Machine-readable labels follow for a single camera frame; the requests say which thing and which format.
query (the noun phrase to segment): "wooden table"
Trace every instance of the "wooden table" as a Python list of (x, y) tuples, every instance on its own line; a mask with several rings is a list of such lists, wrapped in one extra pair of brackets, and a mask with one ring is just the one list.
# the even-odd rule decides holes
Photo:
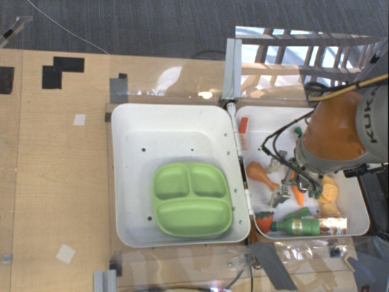
[[(84, 58), (84, 72), (64, 72), (62, 89), (42, 89), (43, 66), (52, 66), (54, 56)], [(109, 79), (127, 74), (133, 102), (212, 104), (221, 92), (224, 62), (1, 49), (0, 66), (15, 68), (12, 94), (0, 95), (0, 255), (13, 255), (11, 264), (0, 264), (0, 291), (92, 291), (93, 272), (106, 271), (116, 249), (131, 273), (118, 278), (119, 291), (147, 283), (209, 284), (209, 278), (218, 284), (236, 276), (226, 257), (242, 254), (239, 245), (123, 247), (109, 203)], [(167, 97), (148, 95), (155, 90)], [(202, 100), (200, 91), (214, 96)], [(84, 125), (74, 125), (77, 114), (85, 115)], [(352, 240), (345, 241), (352, 251)], [(56, 258), (63, 244), (75, 250), (69, 263)], [(318, 255), (288, 267), (306, 291), (355, 287), (340, 260)], [(273, 291), (262, 270), (254, 276), (254, 291)], [(233, 287), (249, 291), (249, 285), (246, 272)]]

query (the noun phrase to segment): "white wire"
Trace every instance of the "white wire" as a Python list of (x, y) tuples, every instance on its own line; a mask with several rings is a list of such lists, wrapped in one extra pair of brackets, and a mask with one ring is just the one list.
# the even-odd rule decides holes
[(44, 13), (41, 9), (39, 9), (34, 3), (31, 2), (31, 0), (27, 0), (27, 2), (29, 4), (31, 4), (31, 6), (37, 10), (38, 12), (40, 12), (40, 14), (42, 14), (43, 16), (45, 16), (46, 18), (48, 18), (50, 21), (52, 21), (54, 24), (56, 24), (58, 27), (62, 28), (63, 30), (65, 30), (67, 33), (71, 34), (73, 37), (76, 37), (77, 39), (80, 39), (82, 41), (84, 41), (85, 43), (88, 43), (90, 44), (91, 46), (95, 47), (96, 49), (102, 51), (103, 53), (105, 54), (109, 54), (107, 51), (105, 51), (104, 49), (100, 48), (99, 46), (97, 46), (96, 44), (94, 43), (91, 43), (90, 41), (88, 40), (85, 40), (84, 38), (76, 35), (75, 33), (71, 32), (69, 29), (66, 29), (65, 27), (63, 27), (60, 23), (58, 23), (57, 21), (55, 21), (54, 19), (52, 19), (49, 15), (47, 15), (46, 13)]

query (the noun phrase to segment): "yellow cable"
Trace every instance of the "yellow cable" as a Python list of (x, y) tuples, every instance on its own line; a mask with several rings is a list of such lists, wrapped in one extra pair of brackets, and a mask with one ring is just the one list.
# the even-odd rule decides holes
[(317, 96), (317, 97), (311, 97), (311, 95), (309, 95), (309, 101), (319, 102), (321, 100), (328, 100), (328, 99), (331, 99), (333, 97), (337, 97), (339, 95), (342, 95), (344, 93), (351, 92), (357, 88), (363, 88), (364, 86), (372, 85), (373, 83), (385, 80), (387, 78), (388, 78), (388, 74), (384, 74), (384, 75), (380, 75), (378, 77), (375, 77), (375, 78), (372, 78), (369, 80), (362, 81), (359, 83), (359, 86), (351, 85), (351, 86), (348, 86), (347, 88), (340, 89), (339, 91), (335, 91), (335, 92), (329, 93), (327, 95)]

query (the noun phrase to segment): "green plate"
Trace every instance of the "green plate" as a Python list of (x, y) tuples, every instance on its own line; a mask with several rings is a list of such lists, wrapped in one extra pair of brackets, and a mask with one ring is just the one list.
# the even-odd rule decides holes
[(159, 168), (153, 178), (153, 207), (158, 227), (173, 237), (210, 237), (232, 223), (227, 181), (211, 164), (179, 162)]

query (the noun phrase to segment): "gray carpet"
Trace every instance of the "gray carpet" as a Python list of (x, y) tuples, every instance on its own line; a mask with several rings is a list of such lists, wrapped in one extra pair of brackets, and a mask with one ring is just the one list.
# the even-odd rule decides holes
[[(389, 0), (31, 0), (110, 54), (192, 57), (225, 50), (235, 26), (387, 37)], [(0, 30), (33, 21), (7, 47), (99, 53), (38, 13), (26, 0), (0, 0)]]

